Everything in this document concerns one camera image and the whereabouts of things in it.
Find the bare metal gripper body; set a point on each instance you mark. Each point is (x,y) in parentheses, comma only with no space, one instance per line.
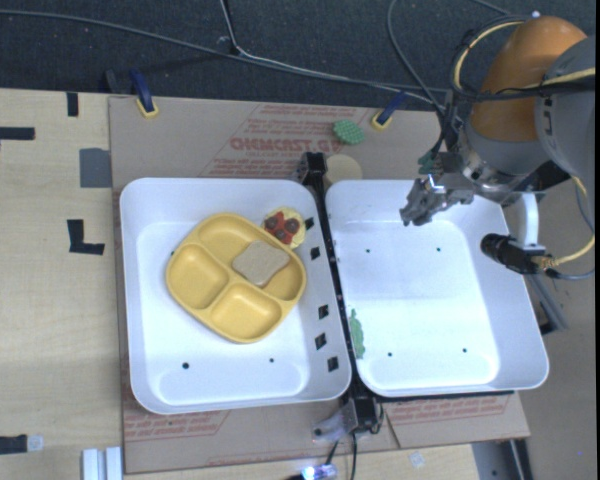
(457,185)

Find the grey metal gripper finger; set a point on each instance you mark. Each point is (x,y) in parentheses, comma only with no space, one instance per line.
(437,205)
(416,203)

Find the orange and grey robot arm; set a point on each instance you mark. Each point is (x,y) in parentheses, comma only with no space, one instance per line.
(525,88)

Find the beige round biscuit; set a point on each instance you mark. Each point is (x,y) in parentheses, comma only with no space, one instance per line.
(347,168)

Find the white plastic tray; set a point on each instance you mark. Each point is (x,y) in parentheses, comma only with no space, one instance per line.
(230,373)
(420,293)

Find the green round waffle biscuit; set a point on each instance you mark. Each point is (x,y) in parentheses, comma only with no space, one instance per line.
(349,132)

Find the thin black rod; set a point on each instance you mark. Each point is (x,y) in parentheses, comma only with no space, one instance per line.
(337,278)

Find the toy pizza slice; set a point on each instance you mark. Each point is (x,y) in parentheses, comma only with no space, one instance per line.
(285,225)

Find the green toy lettuce leaf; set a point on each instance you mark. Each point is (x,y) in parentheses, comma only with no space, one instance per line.
(357,335)

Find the beige bread slice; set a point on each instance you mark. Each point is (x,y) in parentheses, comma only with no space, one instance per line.
(260,263)

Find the yellow divided plate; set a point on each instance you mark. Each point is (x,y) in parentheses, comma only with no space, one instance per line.
(200,278)

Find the brown cardboard board, red print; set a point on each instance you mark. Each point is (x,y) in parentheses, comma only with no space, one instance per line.
(180,143)

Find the black cylinder on white bracket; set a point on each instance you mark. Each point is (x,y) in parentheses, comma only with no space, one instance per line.
(510,253)

